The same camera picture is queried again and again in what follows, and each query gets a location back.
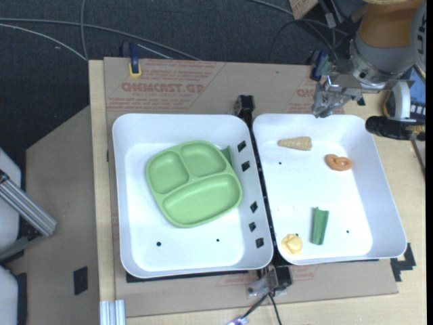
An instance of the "wooden table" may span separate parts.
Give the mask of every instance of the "wooden table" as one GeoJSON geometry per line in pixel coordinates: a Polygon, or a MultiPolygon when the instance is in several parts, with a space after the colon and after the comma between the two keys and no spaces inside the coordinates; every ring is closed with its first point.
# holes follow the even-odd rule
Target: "wooden table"
{"type": "MultiPolygon", "coordinates": [[[[93,138],[93,170],[97,225],[97,255],[99,293],[101,301],[116,299],[112,222],[110,213],[110,184],[108,174],[106,102],[104,91],[104,62],[89,62],[91,124],[93,138]]],[[[367,106],[354,102],[345,106],[347,114],[361,118],[380,114],[380,95],[366,95],[367,106]]],[[[411,142],[375,137],[376,146],[394,196],[408,242],[411,243],[417,265],[403,272],[398,293],[375,297],[359,297],[289,303],[278,306],[284,325],[313,324],[427,324],[426,311],[426,191],[425,179],[411,142]]],[[[162,324],[226,324],[246,309],[197,311],[163,316],[128,318],[129,325],[162,324]]],[[[272,306],[263,305],[249,316],[250,324],[276,324],[272,306]]]]}

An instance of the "yellow toy cheese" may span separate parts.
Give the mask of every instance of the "yellow toy cheese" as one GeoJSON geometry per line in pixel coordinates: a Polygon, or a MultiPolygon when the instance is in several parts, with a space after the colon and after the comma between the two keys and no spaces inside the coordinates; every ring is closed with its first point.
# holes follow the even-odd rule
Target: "yellow toy cheese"
{"type": "Polygon", "coordinates": [[[302,240],[295,234],[288,234],[281,241],[283,249],[291,255],[300,255],[302,250],[302,240]]]}

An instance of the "green plate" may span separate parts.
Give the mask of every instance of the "green plate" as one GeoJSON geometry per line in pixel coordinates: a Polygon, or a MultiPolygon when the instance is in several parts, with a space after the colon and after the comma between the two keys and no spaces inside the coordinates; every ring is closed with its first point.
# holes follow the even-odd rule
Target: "green plate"
{"type": "Polygon", "coordinates": [[[191,228],[215,220],[239,205],[242,187],[222,153],[206,141],[191,141],[154,155],[146,166],[150,190],[164,216],[191,228]]]}

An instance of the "hole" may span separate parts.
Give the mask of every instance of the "hole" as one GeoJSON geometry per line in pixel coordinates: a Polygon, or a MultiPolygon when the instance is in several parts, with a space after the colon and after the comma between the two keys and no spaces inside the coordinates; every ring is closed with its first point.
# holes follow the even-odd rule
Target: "hole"
{"type": "Polygon", "coordinates": [[[242,171],[245,172],[246,170],[248,170],[250,168],[250,162],[246,161],[242,164],[242,171]]]}
{"type": "Polygon", "coordinates": [[[251,204],[250,208],[251,208],[251,211],[254,213],[254,212],[257,210],[257,208],[258,208],[258,206],[257,206],[257,202],[254,201],[254,202],[251,204]]]}
{"type": "Polygon", "coordinates": [[[260,248],[264,244],[265,244],[265,241],[263,240],[263,238],[257,238],[256,239],[256,247],[257,248],[260,248]]]}
{"type": "Polygon", "coordinates": [[[249,223],[248,226],[250,227],[251,232],[253,232],[256,229],[256,223],[255,222],[249,223]]]}
{"type": "Polygon", "coordinates": [[[237,145],[237,151],[240,152],[246,147],[246,142],[242,141],[240,144],[237,145]]]}

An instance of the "green toy vegetable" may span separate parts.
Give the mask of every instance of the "green toy vegetable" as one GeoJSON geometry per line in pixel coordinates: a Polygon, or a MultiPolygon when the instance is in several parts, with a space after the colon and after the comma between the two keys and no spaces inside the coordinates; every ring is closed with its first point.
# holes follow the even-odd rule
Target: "green toy vegetable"
{"type": "Polygon", "coordinates": [[[314,209],[313,236],[311,238],[313,244],[323,244],[328,217],[329,211],[322,211],[319,207],[314,209]]]}

